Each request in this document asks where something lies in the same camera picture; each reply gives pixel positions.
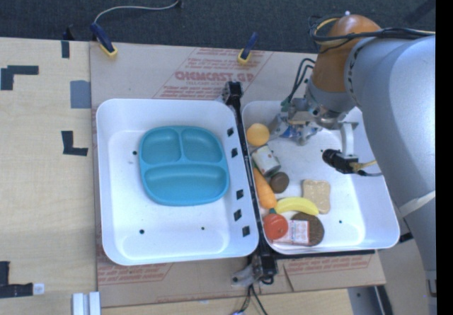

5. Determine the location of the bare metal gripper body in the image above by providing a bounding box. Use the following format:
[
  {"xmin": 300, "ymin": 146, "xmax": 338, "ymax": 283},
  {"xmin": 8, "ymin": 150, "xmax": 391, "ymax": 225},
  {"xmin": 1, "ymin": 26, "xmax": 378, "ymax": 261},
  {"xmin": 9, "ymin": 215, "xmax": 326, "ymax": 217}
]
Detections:
[{"xmin": 282, "ymin": 97, "xmax": 350, "ymax": 131}]

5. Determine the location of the blue and white small packet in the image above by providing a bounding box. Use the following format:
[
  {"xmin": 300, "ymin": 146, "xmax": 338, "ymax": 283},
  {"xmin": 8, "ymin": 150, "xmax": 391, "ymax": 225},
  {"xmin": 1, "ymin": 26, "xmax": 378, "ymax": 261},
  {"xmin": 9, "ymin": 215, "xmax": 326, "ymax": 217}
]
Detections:
[{"xmin": 280, "ymin": 125, "xmax": 302, "ymax": 140}]

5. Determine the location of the yellow orange toy fruit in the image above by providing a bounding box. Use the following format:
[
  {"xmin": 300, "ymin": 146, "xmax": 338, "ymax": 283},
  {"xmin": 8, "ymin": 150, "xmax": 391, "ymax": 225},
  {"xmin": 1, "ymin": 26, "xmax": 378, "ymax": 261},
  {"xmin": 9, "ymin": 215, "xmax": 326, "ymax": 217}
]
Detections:
[{"xmin": 246, "ymin": 122, "xmax": 271, "ymax": 147}]

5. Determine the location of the white can with red print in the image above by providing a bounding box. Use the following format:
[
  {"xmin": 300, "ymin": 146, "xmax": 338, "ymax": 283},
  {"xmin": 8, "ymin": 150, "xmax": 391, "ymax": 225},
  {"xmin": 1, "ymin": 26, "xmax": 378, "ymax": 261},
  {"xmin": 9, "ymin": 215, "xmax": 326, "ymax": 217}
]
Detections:
[{"xmin": 251, "ymin": 144, "xmax": 282, "ymax": 178}]

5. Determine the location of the brown round toy kiwi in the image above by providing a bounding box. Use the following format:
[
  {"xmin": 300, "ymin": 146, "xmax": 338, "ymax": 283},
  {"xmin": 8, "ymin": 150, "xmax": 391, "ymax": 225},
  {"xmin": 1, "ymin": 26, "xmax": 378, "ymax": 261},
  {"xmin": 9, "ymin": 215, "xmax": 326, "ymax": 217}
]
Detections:
[{"xmin": 269, "ymin": 171, "xmax": 290, "ymax": 195}]

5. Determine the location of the thin black rod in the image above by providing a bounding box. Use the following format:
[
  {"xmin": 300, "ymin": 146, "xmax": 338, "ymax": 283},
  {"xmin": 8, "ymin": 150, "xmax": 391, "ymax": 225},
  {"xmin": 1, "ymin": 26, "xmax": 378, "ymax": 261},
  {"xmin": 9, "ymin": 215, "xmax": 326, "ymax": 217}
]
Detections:
[{"xmin": 231, "ymin": 101, "xmax": 269, "ymax": 258}]

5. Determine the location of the tan bread slice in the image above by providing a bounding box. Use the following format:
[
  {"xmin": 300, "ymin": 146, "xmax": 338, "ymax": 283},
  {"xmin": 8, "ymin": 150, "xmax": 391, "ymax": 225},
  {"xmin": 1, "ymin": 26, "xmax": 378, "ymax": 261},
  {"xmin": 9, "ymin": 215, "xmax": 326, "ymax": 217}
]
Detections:
[{"xmin": 301, "ymin": 178, "xmax": 332, "ymax": 215}]

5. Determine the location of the orange carrot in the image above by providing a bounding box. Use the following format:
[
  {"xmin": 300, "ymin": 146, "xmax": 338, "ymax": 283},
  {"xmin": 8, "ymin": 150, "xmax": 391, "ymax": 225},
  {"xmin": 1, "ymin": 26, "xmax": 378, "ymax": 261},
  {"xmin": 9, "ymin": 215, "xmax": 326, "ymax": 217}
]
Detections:
[{"xmin": 251, "ymin": 164, "xmax": 278, "ymax": 210}]

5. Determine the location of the yellow banana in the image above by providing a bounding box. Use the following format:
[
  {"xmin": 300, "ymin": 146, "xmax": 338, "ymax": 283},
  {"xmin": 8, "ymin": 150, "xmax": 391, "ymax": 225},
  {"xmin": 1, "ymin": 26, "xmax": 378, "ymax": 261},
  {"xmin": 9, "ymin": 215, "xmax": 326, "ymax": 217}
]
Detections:
[{"xmin": 273, "ymin": 196, "xmax": 321, "ymax": 217}]

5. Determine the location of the white plastic tray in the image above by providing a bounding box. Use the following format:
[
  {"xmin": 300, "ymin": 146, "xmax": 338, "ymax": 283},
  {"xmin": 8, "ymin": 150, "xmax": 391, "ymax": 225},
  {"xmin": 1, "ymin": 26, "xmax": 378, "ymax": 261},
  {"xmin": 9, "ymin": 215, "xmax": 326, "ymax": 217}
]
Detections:
[
  {"xmin": 95, "ymin": 98, "xmax": 260, "ymax": 267},
  {"xmin": 241, "ymin": 100, "xmax": 401, "ymax": 256}
]

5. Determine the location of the brown round biscuit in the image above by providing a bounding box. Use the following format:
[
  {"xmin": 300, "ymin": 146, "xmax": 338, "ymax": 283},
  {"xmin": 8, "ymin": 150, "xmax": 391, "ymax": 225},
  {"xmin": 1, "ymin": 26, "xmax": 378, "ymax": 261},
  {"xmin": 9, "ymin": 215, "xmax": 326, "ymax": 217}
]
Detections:
[{"xmin": 290, "ymin": 211, "xmax": 326, "ymax": 248}]

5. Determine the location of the red tomato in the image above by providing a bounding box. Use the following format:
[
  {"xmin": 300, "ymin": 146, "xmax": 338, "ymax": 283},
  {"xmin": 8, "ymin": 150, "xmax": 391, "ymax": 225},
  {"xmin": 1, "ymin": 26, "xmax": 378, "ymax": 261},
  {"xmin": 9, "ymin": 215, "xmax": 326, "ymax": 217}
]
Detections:
[{"xmin": 262, "ymin": 212, "xmax": 289, "ymax": 241}]

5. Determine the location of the white carton with red print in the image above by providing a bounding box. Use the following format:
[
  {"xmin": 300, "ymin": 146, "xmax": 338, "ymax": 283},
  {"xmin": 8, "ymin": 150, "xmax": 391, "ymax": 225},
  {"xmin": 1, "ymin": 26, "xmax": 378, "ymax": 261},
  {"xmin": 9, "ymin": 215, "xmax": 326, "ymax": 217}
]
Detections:
[{"xmin": 273, "ymin": 219, "xmax": 311, "ymax": 246}]

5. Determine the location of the blue divided plate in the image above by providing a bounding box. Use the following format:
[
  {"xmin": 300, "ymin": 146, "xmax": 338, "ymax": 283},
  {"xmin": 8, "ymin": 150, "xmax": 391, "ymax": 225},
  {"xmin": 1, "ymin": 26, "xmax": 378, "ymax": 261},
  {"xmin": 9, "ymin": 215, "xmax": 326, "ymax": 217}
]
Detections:
[{"xmin": 138, "ymin": 125, "xmax": 231, "ymax": 207}]

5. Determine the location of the brown cardboard board red print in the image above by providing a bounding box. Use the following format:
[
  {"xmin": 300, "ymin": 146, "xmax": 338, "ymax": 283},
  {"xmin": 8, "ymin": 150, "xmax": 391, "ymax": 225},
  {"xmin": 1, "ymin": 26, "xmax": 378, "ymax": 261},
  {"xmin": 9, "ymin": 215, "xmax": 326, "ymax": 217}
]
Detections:
[{"xmin": 88, "ymin": 40, "xmax": 387, "ymax": 308}]

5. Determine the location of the black cylinder on white bracket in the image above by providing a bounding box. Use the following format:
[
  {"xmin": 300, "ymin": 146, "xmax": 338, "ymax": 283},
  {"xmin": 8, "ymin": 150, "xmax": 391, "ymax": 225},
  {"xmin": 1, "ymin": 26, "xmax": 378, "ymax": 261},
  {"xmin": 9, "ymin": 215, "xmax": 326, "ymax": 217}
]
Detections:
[{"xmin": 321, "ymin": 121, "xmax": 360, "ymax": 175}]

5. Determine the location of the black block with thin wires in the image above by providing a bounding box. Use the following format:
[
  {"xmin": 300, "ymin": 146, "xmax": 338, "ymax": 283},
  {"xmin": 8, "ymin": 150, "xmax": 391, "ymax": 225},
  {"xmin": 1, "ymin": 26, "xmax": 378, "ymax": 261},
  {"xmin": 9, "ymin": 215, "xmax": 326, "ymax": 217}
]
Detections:
[
  {"xmin": 222, "ymin": 80, "xmax": 245, "ymax": 106},
  {"xmin": 231, "ymin": 253, "xmax": 279, "ymax": 288}
]

